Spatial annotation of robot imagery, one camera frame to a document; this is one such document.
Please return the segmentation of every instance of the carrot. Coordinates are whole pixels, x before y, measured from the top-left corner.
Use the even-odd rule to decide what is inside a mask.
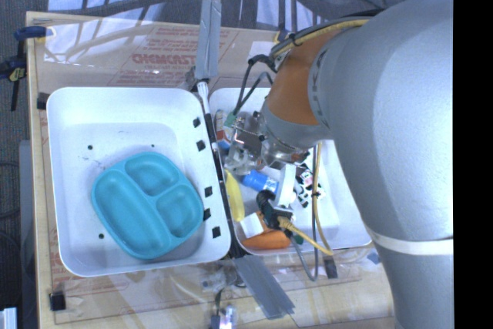
[[[245,239],[242,241],[242,244],[246,248],[277,250],[280,248],[287,248],[291,244],[291,240],[287,238],[282,230],[269,230]]]

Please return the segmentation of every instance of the gray robot arm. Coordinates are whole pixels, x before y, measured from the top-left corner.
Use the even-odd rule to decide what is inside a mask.
[[[395,5],[318,52],[307,77],[316,125],[278,116],[272,98],[262,110],[268,164],[289,156],[280,147],[334,139],[397,328],[454,326],[452,28],[453,0]]]

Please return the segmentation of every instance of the white plastic tray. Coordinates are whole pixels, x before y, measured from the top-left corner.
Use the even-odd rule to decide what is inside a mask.
[[[164,88],[62,88],[50,95],[47,113],[59,250],[68,270],[93,277],[198,264],[227,254],[230,232],[202,107],[193,94]],[[176,164],[210,217],[175,250],[138,260],[118,246],[96,216],[91,188],[104,169],[147,151]]]
[[[255,89],[241,111],[260,111],[268,92],[268,88]],[[219,109],[227,112],[232,111],[236,105],[239,93],[239,88],[222,88],[213,92],[210,97],[210,109],[213,116]],[[307,165],[311,168],[311,156],[307,161]],[[263,172],[272,176],[274,179],[280,179],[280,172],[278,170],[265,169]],[[330,246],[333,249],[340,249],[361,247],[370,243],[371,238],[364,228],[360,213],[357,210],[356,203],[340,167],[334,142],[331,140],[324,141],[323,143],[319,181],[327,193],[318,205],[320,224]],[[245,215],[258,211],[256,202],[257,192],[241,184],[240,189],[245,205]],[[303,208],[295,200],[292,208],[295,216],[295,225],[311,236],[311,204]],[[241,225],[235,222],[234,227],[236,238],[241,242],[245,238]],[[256,255],[268,255],[272,253],[293,252],[294,248],[290,247],[285,250],[249,250],[245,248],[245,250]],[[303,243],[301,250],[313,250],[313,247],[308,243]]]

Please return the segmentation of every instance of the blue clamp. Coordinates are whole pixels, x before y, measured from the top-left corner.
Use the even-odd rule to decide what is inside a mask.
[[[25,40],[46,37],[52,34],[53,32],[44,26],[26,26],[14,32],[15,40],[18,41],[17,55],[11,56],[0,63],[0,79],[8,79],[14,83],[10,105],[11,111],[15,111],[17,108],[19,80],[27,75],[27,59],[24,53]]]

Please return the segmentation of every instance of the blue divided plate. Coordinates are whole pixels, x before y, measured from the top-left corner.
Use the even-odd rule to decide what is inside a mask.
[[[105,170],[92,186],[92,205],[118,245],[139,259],[170,252],[203,221],[199,194],[158,153],[140,153]]]

